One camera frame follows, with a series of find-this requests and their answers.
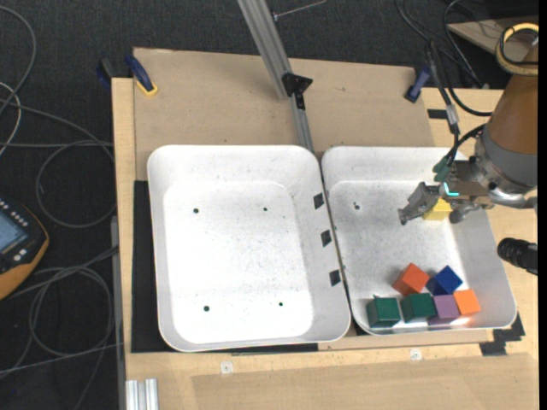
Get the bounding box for white plastic tray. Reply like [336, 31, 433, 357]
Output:
[146, 143, 353, 354]
[320, 144, 519, 338]

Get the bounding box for green cube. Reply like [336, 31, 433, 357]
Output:
[365, 294, 403, 329]
[399, 292, 438, 324]

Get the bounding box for blue cube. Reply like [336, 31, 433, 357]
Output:
[425, 264, 464, 296]

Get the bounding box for red-orange cube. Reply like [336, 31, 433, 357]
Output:
[391, 262, 431, 297]

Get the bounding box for purple cube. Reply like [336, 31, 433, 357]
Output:
[427, 293, 462, 326]

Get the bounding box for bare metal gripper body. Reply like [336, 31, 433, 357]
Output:
[436, 159, 538, 211]

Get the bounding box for black cylinder on white bracket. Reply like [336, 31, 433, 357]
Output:
[496, 237, 539, 278]

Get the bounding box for yellow cube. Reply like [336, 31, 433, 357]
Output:
[422, 197, 453, 223]

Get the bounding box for orange cube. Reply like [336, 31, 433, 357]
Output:
[452, 288, 483, 317]

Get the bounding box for brown cardboard board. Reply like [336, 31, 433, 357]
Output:
[132, 46, 493, 353]

